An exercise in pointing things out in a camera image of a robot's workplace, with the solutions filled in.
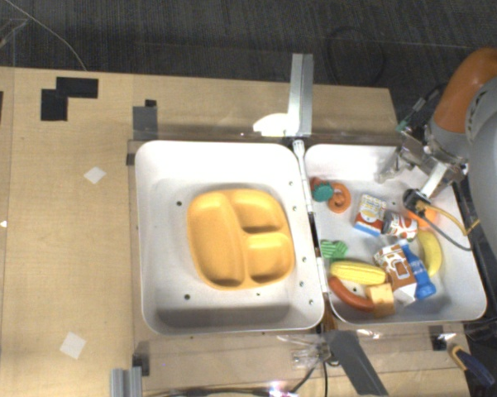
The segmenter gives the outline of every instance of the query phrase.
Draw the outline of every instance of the yellow divided plate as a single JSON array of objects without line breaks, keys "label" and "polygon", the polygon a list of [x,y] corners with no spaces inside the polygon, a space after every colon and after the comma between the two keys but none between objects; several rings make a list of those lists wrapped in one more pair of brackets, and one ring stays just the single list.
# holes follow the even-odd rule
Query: yellow divided plate
[{"label": "yellow divided plate", "polygon": [[189,205],[191,256],[203,281],[218,289],[272,284],[294,268],[294,245],[280,204],[256,189],[199,195]]}]

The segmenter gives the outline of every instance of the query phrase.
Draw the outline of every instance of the wooden table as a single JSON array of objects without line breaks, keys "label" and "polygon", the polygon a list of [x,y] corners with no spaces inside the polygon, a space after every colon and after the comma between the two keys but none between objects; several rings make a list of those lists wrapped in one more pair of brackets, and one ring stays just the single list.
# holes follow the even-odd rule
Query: wooden table
[{"label": "wooden table", "polygon": [[[98,79],[98,97],[69,98],[67,122],[43,122],[41,90],[55,89],[57,77]],[[257,119],[287,111],[289,86],[0,68],[0,91],[0,397],[107,396],[110,370],[130,367],[139,328],[126,166],[132,108],[155,100],[160,130],[249,132]],[[313,101],[314,131],[396,139],[385,89],[315,85]],[[106,173],[96,184],[84,177],[94,167]],[[445,328],[466,345],[460,325]],[[86,341],[77,359],[60,351],[69,332]],[[432,352],[426,327],[381,332],[388,337],[382,345],[366,339],[363,347],[391,395],[467,394],[448,355]],[[160,341],[161,378],[178,386],[257,382],[243,366],[258,364],[274,369],[275,379],[303,375],[292,368],[289,349],[261,353],[251,339]],[[271,334],[265,340],[276,341]],[[191,365],[195,354],[201,359]],[[239,369],[232,369],[235,357]],[[330,395],[355,395],[342,368],[329,374]],[[144,378],[146,390],[154,382]],[[322,389],[317,371],[302,395]]]}]

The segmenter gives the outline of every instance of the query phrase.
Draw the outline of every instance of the yellow corn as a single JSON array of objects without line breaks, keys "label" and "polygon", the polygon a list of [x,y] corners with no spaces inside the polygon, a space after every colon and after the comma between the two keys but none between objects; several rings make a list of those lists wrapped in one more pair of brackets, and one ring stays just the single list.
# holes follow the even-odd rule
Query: yellow corn
[{"label": "yellow corn", "polygon": [[380,285],[386,281],[386,273],[382,268],[359,261],[335,261],[331,264],[330,271],[339,280],[362,285]]}]

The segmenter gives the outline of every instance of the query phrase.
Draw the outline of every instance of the black floor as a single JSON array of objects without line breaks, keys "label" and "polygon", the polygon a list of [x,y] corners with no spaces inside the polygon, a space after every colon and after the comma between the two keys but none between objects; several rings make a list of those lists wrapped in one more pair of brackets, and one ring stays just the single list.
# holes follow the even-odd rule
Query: black floor
[{"label": "black floor", "polygon": [[[471,51],[497,47],[497,0],[12,0],[89,70],[287,81],[293,52],[315,82],[388,87],[399,116]],[[25,17],[0,0],[0,26]],[[34,22],[0,65],[80,69]]]}]

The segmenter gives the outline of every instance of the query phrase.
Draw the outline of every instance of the blue bottle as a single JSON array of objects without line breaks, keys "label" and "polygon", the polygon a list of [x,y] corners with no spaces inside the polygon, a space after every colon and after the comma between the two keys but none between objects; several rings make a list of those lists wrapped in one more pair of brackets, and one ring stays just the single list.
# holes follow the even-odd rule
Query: blue bottle
[{"label": "blue bottle", "polygon": [[413,276],[417,281],[417,289],[415,290],[415,298],[417,300],[426,299],[436,293],[436,286],[432,284],[428,272],[416,255],[414,255],[409,248],[408,241],[399,240],[399,245],[403,249],[406,260],[412,268]]}]

